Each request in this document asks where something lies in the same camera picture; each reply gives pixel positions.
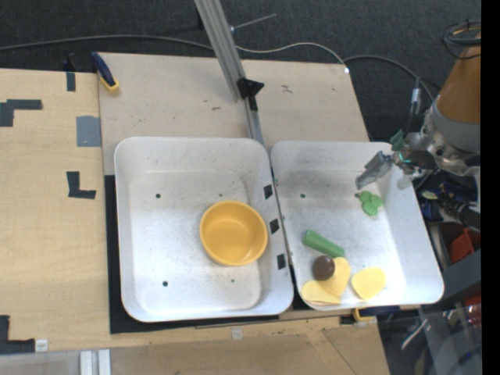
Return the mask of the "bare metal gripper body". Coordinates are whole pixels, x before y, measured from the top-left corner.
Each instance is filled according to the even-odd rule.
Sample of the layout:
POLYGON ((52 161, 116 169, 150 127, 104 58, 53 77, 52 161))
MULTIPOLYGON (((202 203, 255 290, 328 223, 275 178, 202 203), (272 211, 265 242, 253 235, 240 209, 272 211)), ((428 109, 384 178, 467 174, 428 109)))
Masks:
POLYGON ((442 170, 458 177, 480 172, 480 154, 450 145, 442 135, 400 130, 391 138, 394 163, 406 173, 442 170))

